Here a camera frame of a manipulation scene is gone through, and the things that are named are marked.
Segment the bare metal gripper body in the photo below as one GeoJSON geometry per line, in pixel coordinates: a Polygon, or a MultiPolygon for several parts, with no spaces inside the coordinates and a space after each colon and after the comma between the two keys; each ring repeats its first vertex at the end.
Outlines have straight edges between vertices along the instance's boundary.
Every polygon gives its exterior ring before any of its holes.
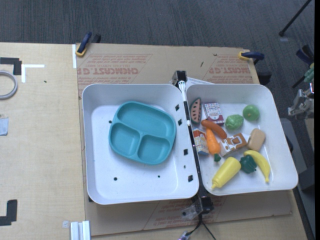
{"type": "Polygon", "coordinates": [[[314,118],[314,93],[299,89],[293,100],[293,105],[287,109],[288,115],[296,119],[314,118]]]}

